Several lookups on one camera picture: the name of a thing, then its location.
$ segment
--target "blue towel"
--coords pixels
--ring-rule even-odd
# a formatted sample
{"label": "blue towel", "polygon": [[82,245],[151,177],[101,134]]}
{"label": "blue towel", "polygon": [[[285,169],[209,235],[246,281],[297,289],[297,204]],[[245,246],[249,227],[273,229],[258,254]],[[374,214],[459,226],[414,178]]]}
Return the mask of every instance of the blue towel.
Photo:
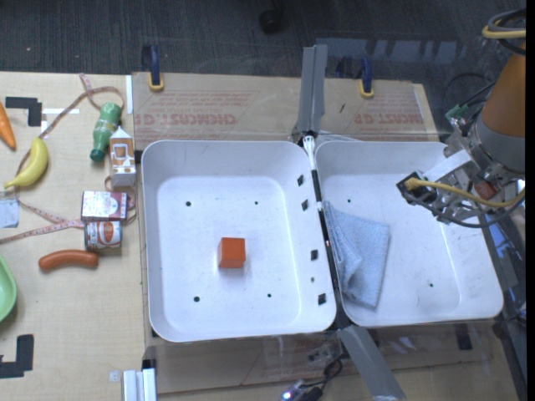
{"label": "blue towel", "polygon": [[342,293],[358,304],[377,307],[390,227],[338,211],[327,201],[324,210]]}

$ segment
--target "toy can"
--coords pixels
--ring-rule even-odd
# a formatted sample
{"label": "toy can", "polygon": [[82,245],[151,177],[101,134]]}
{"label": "toy can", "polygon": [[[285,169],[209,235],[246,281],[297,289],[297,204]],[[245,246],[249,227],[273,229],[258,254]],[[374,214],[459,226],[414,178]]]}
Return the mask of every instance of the toy can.
{"label": "toy can", "polygon": [[119,221],[91,221],[85,223],[85,249],[119,248],[122,230]]}

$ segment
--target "orange cube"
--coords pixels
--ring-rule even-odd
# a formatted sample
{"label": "orange cube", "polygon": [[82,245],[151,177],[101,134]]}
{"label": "orange cube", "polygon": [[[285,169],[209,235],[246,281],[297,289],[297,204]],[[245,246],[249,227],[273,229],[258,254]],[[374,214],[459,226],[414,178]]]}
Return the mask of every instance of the orange cube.
{"label": "orange cube", "polygon": [[217,265],[238,269],[245,262],[245,239],[222,237],[217,247]]}

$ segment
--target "white plastic tray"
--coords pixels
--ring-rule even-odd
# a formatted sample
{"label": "white plastic tray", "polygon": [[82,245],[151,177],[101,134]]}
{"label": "white plastic tray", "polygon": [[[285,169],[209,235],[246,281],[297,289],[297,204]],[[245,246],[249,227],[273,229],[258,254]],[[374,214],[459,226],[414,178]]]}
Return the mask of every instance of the white plastic tray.
{"label": "white plastic tray", "polygon": [[[333,286],[302,149],[284,141],[165,140],[145,149],[141,168],[156,333],[192,342],[332,324]],[[224,236],[245,238],[242,269],[217,267]]]}
{"label": "white plastic tray", "polygon": [[378,307],[362,307],[343,296],[348,317],[362,327],[482,319],[502,310],[502,290],[482,230],[440,223],[428,210],[407,204],[396,187],[414,170],[444,160],[444,147],[332,141],[316,150],[324,201],[390,225]]}

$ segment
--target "dark floor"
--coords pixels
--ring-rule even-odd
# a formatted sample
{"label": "dark floor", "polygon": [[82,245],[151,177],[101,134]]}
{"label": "dark floor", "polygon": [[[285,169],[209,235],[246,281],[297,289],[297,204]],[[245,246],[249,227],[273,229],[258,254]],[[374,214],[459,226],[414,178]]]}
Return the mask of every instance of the dark floor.
{"label": "dark floor", "polygon": [[495,80],[510,52],[481,30],[527,0],[283,0],[283,29],[265,34],[270,0],[0,0],[0,71],[131,74],[157,44],[165,72],[300,77],[303,47],[368,55],[377,79],[425,86],[440,130],[452,105]]}

